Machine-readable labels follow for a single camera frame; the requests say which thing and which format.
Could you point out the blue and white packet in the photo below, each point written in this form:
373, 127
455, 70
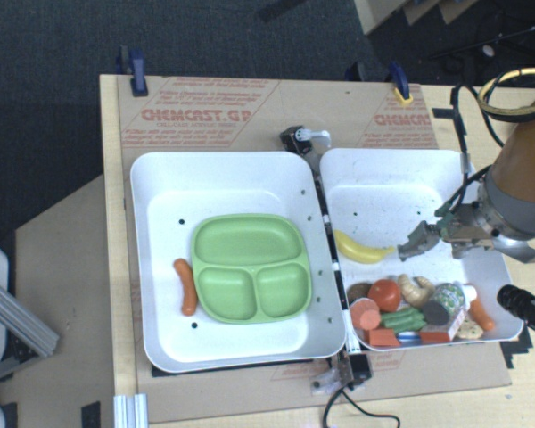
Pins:
409, 336

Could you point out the red tomato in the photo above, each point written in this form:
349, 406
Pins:
384, 294

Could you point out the yellow banana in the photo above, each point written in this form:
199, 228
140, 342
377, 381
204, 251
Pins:
356, 251

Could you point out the brown potato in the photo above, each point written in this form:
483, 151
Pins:
356, 290

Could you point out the white plastic tray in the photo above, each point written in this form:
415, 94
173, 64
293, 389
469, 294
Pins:
383, 185
169, 221

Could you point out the orange sausage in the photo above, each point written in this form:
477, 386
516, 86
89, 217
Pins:
186, 283

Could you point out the green printed can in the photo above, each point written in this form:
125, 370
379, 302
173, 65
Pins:
446, 303

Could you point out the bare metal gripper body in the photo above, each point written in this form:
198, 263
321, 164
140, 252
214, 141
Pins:
470, 225

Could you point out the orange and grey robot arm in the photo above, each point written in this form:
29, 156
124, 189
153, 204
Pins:
517, 158

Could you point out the black cylinder on white bracket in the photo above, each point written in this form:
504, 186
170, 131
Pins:
519, 303

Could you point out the orange block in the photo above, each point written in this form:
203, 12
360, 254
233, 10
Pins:
383, 338

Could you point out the orange and white carton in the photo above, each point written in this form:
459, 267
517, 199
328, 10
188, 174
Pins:
443, 331

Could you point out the beige biscuit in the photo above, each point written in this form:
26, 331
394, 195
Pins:
470, 329

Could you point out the beige ginger root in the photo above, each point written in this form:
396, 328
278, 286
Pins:
414, 290

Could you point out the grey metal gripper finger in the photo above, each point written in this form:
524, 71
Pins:
417, 241
466, 249

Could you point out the green beans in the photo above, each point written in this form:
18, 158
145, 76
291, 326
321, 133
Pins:
401, 320

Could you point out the thin black and white rod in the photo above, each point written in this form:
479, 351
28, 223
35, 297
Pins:
334, 263

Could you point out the brown cardboard board red print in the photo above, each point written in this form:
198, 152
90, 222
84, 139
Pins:
249, 118

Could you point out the green divided plate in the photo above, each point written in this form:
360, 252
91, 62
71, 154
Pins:
249, 243

